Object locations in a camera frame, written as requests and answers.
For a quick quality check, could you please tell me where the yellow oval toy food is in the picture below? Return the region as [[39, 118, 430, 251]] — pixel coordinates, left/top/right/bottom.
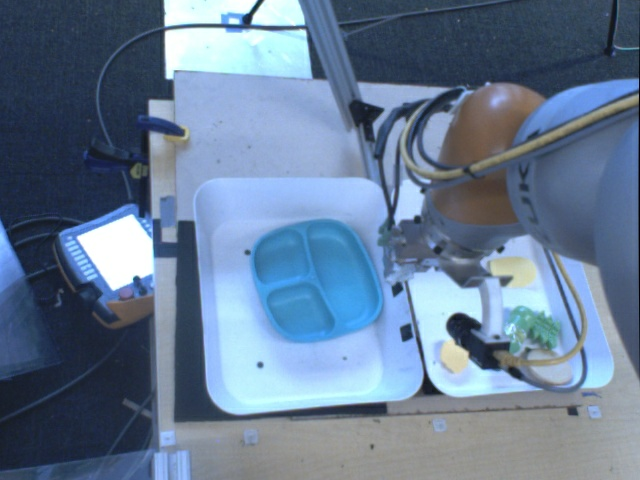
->
[[489, 256, 538, 289]]

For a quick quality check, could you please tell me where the yellow wedge toy food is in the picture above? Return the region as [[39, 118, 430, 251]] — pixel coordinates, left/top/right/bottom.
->
[[439, 339, 471, 375]]

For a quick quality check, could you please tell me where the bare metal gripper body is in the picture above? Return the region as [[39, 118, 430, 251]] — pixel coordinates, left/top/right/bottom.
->
[[383, 216, 514, 289]]

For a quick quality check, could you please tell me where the tan bread slice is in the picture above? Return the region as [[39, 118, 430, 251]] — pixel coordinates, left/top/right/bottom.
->
[[521, 349, 574, 387]]

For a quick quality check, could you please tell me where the black cylinder on white bracket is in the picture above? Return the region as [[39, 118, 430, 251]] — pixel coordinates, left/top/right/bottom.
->
[[445, 275, 514, 372]]

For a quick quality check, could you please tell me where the pale wood board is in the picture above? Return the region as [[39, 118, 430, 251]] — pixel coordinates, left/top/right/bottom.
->
[[172, 70, 586, 417]]

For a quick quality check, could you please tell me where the blue divided plate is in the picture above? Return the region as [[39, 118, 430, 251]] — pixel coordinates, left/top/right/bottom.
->
[[249, 218, 385, 344]]

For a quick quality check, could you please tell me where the white plastic tray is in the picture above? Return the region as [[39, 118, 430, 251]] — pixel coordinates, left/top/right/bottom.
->
[[193, 176, 426, 416], [398, 177, 616, 399]]

